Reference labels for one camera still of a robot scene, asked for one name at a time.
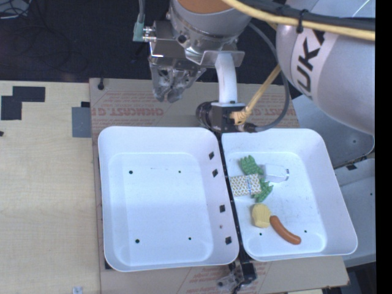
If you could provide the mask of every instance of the yellow cable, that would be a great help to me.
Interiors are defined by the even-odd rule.
[[[246,119],[252,114],[252,110],[258,100],[262,97],[268,86],[275,80],[275,78],[279,75],[280,72],[281,67],[277,65],[275,69],[273,69],[273,71],[270,73],[268,78],[265,80],[264,84],[262,84],[258,91],[253,95],[248,105],[241,111],[234,111],[230,113],[230,118],[234,119],[235,125],[240,125],[246,122]]]
[[[222,0],[230,7],[239,10],[253,18],[265,21],[267,23],[276,23],[290,26],[298,26],[298,20],[296,18],[283,17],[279,15],[270,14],[253,7],[249,7],[246,4],[238,0]],[[342,26],[335,26],[330,24],[315,23],[312,21],[302,21],[302,25],[305,28],[317,29],[319,31],[332,32],[339,35],[345,35],[350,37],[356,37],[365,40],[375,40],[375,31],[367,31],[365,29],[348,28]]]

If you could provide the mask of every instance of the empty white tray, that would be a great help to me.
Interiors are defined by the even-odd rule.
[[[223,265],[239,252],[219,145],[198,127],[98,139],[104,253],[118,271]]]
[[[273,184],[264,200],[283,225],[301,237],[299,245],[272,228],[252,223],[255,199],[235,197],[246,252],[255,260],[347,255],[358,240],[322,137],[310,129],[269,129],[255,134],[223,134],[229,176],[243,175],[239,160],[253,156],[258,164],[282,165],[288,180]]]

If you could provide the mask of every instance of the black clamp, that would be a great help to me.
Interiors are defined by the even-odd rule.
[[[308,13],[308,12],[309,12],[308,10],[303,9],[301,11],[301,13],[300,13],[300,18],[298,19],[298,27],[296,28],[296,32],[298,34],[301,34],[304,31],[304,26],[302,26],[302,21],[303,21],[303,18],[304,18],[304,14]]]

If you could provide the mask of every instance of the hot dog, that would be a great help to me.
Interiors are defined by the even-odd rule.
[[[288,231],[283,226],[283,224],[281,223],[281,221],[279,220],[279,218],[277,216],[269,217],[269,222],[270,222],[272,228],[274,228],[274,230],[276,231],[276,233],[279,234],[283,239],[285,239],[289,243],[292,243],[294,245],[298,245],[301,243],[301,238],[297,235],[294,235],[290,231]]]

